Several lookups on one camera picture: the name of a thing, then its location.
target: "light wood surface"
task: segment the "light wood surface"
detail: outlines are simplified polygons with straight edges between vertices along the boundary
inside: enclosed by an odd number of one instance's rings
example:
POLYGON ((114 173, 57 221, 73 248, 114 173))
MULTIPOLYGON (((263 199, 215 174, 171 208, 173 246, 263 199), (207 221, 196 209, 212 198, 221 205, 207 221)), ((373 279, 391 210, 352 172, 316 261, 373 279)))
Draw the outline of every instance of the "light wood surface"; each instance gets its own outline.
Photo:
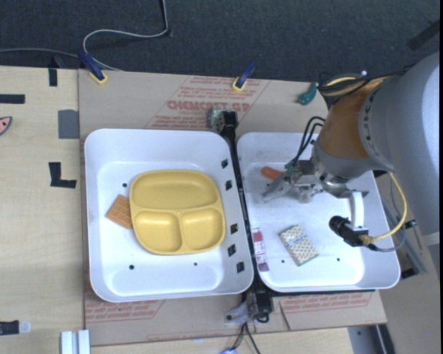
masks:
MULTIPOLYGON (((0 336, 0 353, 58 353, 61 331, 83 320, 79 141, 58 138, 58 111, 78 109, 77 71, 0 66, 0 94, 25 94, 0 105, 13 116, 0 136, 0 321, 28 321, 31 332, 0 336), (75 189, 51 187, 49 162, 75 189)), ((345 328, 255 335, 263 354, 352 353, 345 328)), ((233 338, 94 347, 93 353, 220 353, 233 338)), ((239 353, 254 353, 246 339, 239 353)))

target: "blue clip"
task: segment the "blue clip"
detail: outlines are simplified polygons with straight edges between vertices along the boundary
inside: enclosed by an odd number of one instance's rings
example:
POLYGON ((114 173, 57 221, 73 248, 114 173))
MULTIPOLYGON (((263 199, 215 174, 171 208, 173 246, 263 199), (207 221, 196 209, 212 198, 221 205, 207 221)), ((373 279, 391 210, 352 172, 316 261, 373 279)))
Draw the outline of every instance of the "blue clip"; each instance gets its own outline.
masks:
POLYGON ((308 105, 310 104, 311 101, 313 101, 313 99, 315 98, 315 95, 317 93, 317 84, 312 83, 310 84, 309 90, 306 91, 305 93, 302 93, 297 102, 300 103, 301 105, 308 105))
POLYGON ((248 64, 246 69, 244 69, 241 76, 237 77, 235 81, 233 81, 233 84, 231 86, 231 89, 234 90, 236 93, 241 93, 246 86, 247 79, 251 77, 251 75, 254 73, 254 70, 256 68, 256 64, 254 62, 251 62, 248 64))
POLYGON ((97 62, 95 62, 93 57, 91 57, 86 52, 81 51, 78 54, 78 58, 89 69, 90 71, 89 75, 92 79, 95 80, 95 82, 97 82, 99 85, 103 85, 106 83, 106 81, 109 78, 106 76, 106 74, 102 72, 102 70, 98 66, 97 62))

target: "yellow cable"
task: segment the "yellow cable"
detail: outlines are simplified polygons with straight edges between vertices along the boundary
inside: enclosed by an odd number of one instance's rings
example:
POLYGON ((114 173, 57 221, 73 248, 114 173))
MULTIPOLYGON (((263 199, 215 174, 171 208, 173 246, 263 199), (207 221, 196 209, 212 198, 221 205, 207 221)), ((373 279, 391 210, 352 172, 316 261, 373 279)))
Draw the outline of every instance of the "yellow cable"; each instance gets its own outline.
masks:
POLYGON ((400 227, 402 227, 402 225, 405 222, 405 218, 407 217, 407 201, 405 200, 404 192, 402 191, 402 189, 401 189, 399 183, 397 182, 395 176, 392 173, 389 173, 389 175, 391 176, 392 182, 394 183, 395 187, 397 188, 397 191, 399 192, 400 198, 402 199, 402 202, 404 204, 404 211, 402 213, 402 217, 400 218, 399 223, 397 223, 397 225, 393 229, 391 229, 389 232, 386 232, 383 235, 379 235, 379 236, 375 236, 375 237, 368 236, 368 235, 362 235, 361 236, 361 240, 363 240, 365 245, 372 244, 375 241, 382 240, 382 239, 384 239, 386 237, 389 237, 389 236, 395 234, 397 231, 399 231, 400 227))

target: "yellow plate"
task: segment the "yellow plate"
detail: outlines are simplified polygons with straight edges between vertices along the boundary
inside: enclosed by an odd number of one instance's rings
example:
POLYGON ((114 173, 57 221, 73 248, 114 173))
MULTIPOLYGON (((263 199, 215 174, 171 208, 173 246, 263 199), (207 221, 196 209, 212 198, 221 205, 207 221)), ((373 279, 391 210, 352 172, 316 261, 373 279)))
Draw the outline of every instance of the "yellow plate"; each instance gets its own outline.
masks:
POLYGON ((141 246, 157 254, 208 251, 224 239, 218 187, 197 170, 154 170, 130 187, 133 230, 141 246))

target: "cardboard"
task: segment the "cardboard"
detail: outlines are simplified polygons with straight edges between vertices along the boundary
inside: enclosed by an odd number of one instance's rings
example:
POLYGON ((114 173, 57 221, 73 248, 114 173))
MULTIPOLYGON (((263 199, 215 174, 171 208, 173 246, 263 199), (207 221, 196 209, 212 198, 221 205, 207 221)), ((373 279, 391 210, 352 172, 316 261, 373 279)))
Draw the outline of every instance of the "cardboard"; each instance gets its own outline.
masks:
MULTIPOLYGON (((310 117, 326 115, 316 95, 308 105, 297 103, 310 83, 248 80, 246 89, 231 90, 233 79, 173 74, 108 71, 96 84, 80 70, 79 114, 82 221, 86 242, 86 196, 83 163, 85 138, 99 128, 207 130, 211 107, 238 113, 237 136, 252 131, 302 132, 310 117)), ((88 255, 84 252, 88 268, 88 255)), ((89 281, 85 290, 86 328, 92 345, 232 336, 224 313, 241 302, 240 295, 113 304, 99 299, 89 281)), ((378 292, 283 296, 274 298, 269 322, 256 323, 257 333, 379 324, 386 321, 378 292)))

